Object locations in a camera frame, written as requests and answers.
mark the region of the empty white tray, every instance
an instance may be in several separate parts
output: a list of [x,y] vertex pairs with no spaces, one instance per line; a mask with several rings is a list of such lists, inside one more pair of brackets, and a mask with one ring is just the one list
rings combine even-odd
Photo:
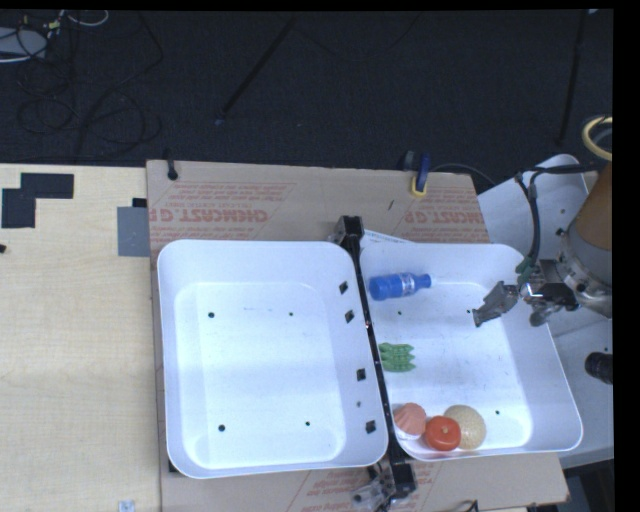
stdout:
[[483,416],[485,442],[473,451],[434,451],[399,440],[419,460],[564,451],[582,438],[582,422],[547,325],[532,327],[531,306],[518,301],[476,327],[471,310],[498,281],[515,284],[523,256],[499,244],[377,243],[363,249],[363,275],[428,273],[430,288],[374,301],[378,344],[408,343],[415,368],[385,372],[392,408],[415,402],[428,416],[466,404]]
[[183,474],[365,466],[388,431],[353,262],[329,242],[180,240],[158,258]]

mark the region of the toy tomato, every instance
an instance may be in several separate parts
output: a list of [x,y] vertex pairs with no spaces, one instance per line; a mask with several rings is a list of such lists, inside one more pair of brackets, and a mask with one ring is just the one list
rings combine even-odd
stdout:
[[453,418],[434,416],[427,421],[422,438],[429,448],[448,452],[460,445],[462,433],[460,425]]

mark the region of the black fabric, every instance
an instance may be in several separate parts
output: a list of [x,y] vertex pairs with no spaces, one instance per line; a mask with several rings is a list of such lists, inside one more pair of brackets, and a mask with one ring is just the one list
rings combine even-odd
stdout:
[[[499,182],[558,153],[596,160],[581,127],[612,114],[612,9],[586,17],[561,146],[578,9],[300,12],[220,125],[290,12],[109,11],[97,27],[69,13],[102,16],[68,11],[44,62],[0,64],[0,162],[143,166],[170,149],[395,169],[411,150]],[[5,9],[0,26],[57,14]]]

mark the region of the blue plastic bottle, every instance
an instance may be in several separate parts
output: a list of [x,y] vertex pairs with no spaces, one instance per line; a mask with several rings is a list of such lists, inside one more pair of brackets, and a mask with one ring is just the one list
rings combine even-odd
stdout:
[[421,288],[431,286],[431,276],[418,276],[409,272],[373,277],[369,280],[369,293],[373,300],[385,300],[413,295]]

